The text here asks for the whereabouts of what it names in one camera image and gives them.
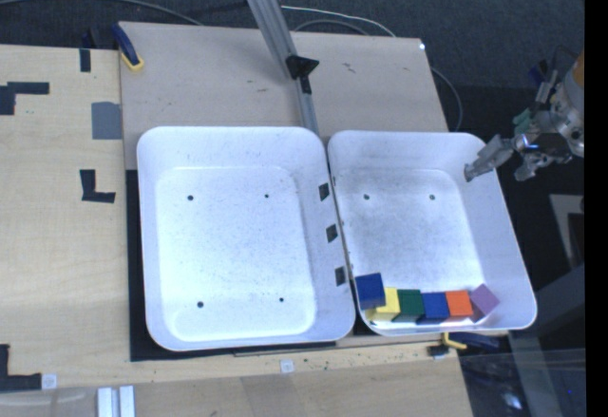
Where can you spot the purple cube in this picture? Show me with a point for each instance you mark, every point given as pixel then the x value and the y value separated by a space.
pixel 484 299

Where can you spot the white plastic tray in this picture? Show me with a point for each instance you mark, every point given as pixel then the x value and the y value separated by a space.
pixel 237 253
pixel 408 234

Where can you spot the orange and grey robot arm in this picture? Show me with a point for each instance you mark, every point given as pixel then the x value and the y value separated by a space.
pixel 575 81

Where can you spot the pale wood board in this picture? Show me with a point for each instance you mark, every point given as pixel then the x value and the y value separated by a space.
pixel 214 73

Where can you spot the orange cube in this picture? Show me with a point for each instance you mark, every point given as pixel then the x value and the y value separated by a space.
pixel 459 303

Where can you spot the green cube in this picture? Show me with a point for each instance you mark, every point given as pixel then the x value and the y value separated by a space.
pixel 411 302

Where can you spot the dark blue cube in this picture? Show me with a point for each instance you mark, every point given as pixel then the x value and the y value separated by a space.
pixel 369 290

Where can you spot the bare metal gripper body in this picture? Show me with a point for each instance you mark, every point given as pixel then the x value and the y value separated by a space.
pixel 563 135

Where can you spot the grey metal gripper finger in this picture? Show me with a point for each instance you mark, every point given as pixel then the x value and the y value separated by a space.
pixel 489 155
pixel 527 167

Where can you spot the yellow cube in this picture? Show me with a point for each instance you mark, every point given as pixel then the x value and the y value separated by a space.
pixel 390 302

